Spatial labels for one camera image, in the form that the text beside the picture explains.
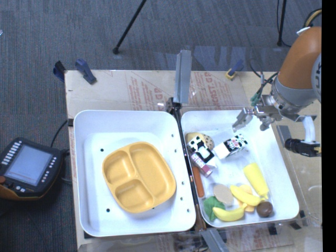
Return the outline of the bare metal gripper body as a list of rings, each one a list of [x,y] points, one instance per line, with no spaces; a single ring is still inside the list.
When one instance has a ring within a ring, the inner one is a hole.
[[[272,95],[261,95],[256,105],[253,107],[253,114],[262,122],[272,123],[280,121],[282,118],[296,120],[298,113],[302,110],[302,106],[289,103],[280,98],[276,100]]]

